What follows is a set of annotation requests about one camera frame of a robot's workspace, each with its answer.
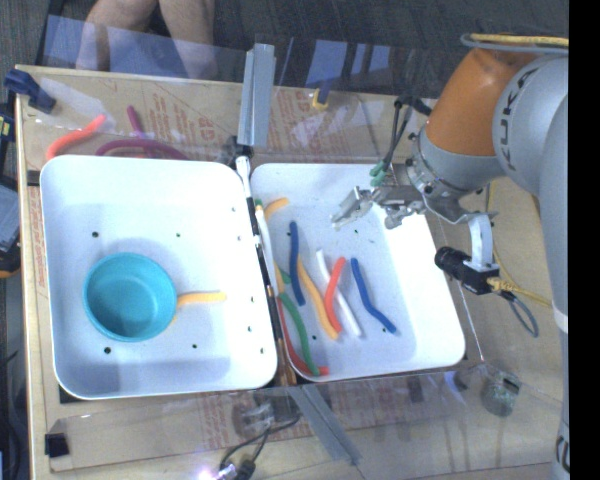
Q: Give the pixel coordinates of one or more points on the white foam stick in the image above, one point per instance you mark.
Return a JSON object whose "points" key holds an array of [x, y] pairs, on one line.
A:
{"points": [[347, 313]]}

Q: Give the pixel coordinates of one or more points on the brown cardboard board, red print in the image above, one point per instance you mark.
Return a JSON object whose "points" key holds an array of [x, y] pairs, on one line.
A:
{"points": [[34, 348]]}

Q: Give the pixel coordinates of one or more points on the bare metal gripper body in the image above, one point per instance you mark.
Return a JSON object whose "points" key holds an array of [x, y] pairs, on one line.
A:
{"points": [[430, 195]]}

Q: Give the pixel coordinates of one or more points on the teal blue bowl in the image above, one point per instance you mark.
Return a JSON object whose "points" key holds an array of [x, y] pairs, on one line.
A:
{"points": [[130, 298]]}

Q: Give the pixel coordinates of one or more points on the blue foam stick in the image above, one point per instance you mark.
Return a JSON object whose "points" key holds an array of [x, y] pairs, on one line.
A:
{"points": [[295, 263], [364, 293]]}

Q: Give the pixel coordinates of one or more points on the white plastic tray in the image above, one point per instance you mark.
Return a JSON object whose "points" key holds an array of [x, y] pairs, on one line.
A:
{"points": [[145, 203], [410, 298]]}

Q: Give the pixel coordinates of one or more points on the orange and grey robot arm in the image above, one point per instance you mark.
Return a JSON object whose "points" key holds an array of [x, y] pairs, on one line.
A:
{"points": [[525, 133]]}

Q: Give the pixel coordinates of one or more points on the green foam stick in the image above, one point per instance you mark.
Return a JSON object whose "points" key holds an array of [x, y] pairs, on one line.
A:
{"points": [[300, 323]]}

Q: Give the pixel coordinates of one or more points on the orange foam stick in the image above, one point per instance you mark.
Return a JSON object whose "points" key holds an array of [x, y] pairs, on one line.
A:
{"points": [[70, 139], [333, 288]]}

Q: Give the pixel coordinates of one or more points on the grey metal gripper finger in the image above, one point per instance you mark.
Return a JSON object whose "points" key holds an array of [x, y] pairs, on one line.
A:
{"points": [[396, 216], [354, 207]]}

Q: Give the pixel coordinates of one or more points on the red foam stick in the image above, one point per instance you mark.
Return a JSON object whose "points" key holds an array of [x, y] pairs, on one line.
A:
{"points": [[291, 350]]}

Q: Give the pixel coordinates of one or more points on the purple foam stick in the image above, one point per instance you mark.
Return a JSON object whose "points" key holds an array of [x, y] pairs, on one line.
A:
{"points": [[140, 144], [135, 120]]}

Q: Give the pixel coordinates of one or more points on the thin black and white rod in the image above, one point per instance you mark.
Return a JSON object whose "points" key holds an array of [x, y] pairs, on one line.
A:
{"points": [[252, 218]]}

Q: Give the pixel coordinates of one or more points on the yellow foam stick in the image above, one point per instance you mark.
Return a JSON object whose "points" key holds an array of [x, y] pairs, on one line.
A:
{"points": [[279, 280], [275, 205], [316, 303], [202, 297]]}

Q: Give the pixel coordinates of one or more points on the grey green round object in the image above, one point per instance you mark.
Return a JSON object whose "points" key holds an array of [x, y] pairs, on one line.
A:
{"points": [[501, 393]]}

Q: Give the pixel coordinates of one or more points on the black cylinder on white bracket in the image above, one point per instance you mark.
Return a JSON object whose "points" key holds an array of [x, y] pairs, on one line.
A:
{"points": [[467, 268]]}

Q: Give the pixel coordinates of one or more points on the person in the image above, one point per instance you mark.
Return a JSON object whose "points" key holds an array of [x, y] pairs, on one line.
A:
{"points": [[180, 8]]}

